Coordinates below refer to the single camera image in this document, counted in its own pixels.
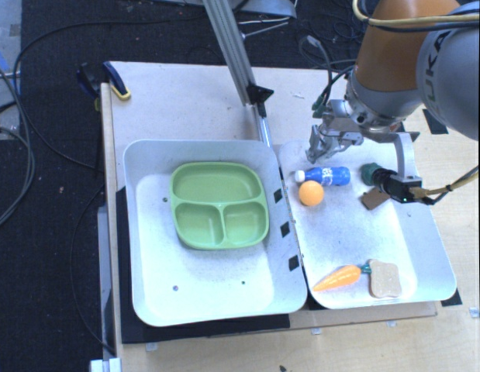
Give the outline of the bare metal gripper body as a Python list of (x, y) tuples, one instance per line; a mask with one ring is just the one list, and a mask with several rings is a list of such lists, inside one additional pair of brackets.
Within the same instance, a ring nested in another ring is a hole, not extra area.
[(378, 103), (369, 107), (363, 102), (331, 99), (318, 104), (318, 141), (321, 146), (356, 146), (364, 139), (390, 143), (396, 128), (405, 119), (400, 103)]

